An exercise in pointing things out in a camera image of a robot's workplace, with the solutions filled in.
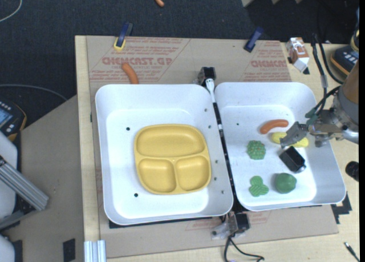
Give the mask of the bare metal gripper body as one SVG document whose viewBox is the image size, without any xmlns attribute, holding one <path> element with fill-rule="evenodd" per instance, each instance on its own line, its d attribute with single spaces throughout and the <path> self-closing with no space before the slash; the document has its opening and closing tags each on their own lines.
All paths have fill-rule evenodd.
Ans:
<svg viewBox="0 0 365 262">
<path fill-rule="evenodd" d="M 352 119 L 340 108 L 322 110 L 311 116 L 306 125 L 316 147 L 327 145 L 331 139 L 352 142 Z"/>
</svg>

